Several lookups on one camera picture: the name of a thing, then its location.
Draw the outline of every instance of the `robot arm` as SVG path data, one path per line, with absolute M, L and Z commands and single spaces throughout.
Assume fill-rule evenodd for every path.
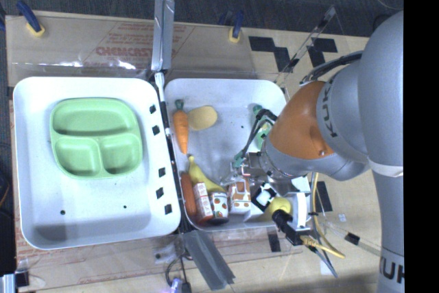
M 309 172 L 343 181 L 368 169 L 381 211 L 378 292 L 404 292 L 403 12 L 377 28 L 361 60 L 299 89 L 245 173 L 287 196 Z

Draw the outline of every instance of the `black tape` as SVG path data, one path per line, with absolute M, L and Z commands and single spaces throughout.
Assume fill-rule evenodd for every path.
M 169 128 L 169 120 L 167 118 L 166 102 L 160 102 L 160 112 L 162 114 L 164 127 Z
M 279 242 L 277 233 L 268 233 L 268 241 L 270 243 L 270 249 L 273 253 L 281 251 L 281 243 Z
M 20 288 L 20 287 L 26 287 L 28 285 L 30 285 L 29 272 L 28 271 L 17 272 L 15 274 L 15 286 L 17 288 Z
M 354 245 L 358 245 L 358 243 L 359 243 L 359 237 L 357 236 L 357 235 L 354 235 L 353 233 L 351 233 L 351 232 L 348 232 L 348 234 L 344 237 L 344 239 L 346 240 L 346 241 L 348 241 L 349 243 L 352 243 L 352 244 L 354 244 Z

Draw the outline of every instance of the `black square hole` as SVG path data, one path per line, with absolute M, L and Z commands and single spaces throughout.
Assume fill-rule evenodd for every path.
M 332 204 L 329 200 L 329 194 L 327 186 L 324 181 L 319 180 L 317 182 L 317 192 L 316 192 L 316 211 L 322 213 L 323 211 L 332 211 Z
M 165 205 L 165 215 L 172 212 L 172 205 Z
M 163 194 L 165 194 L 163 192 L 163 187 L 160 187 L 159 189 L 156 190 L 157 199 L 160 199 Z

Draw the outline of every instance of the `blue clamp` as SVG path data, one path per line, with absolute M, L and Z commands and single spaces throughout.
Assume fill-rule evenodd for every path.
M 229 26 L 232 23 L 232 12 L 230 10 L 227 13 L 223 14 L 218 21 L 218 25 L 226 25 Z M 239 35 L 241 34 L 241 27 L 244 21 L 244 11 L 240 10 L 236 13 L 235 24 L 228 32 L 228 39 L 231 42 L 238 43 Z
M 20 13 L 26 18 L 27 24 L 26 27 L 28 30 L 36 37 L 41 37 L 45 28 L 38 22 L 34 12 L 32 9 L 23 1 L 19 0 L 16 3 L 17 9 L 19 9 Z

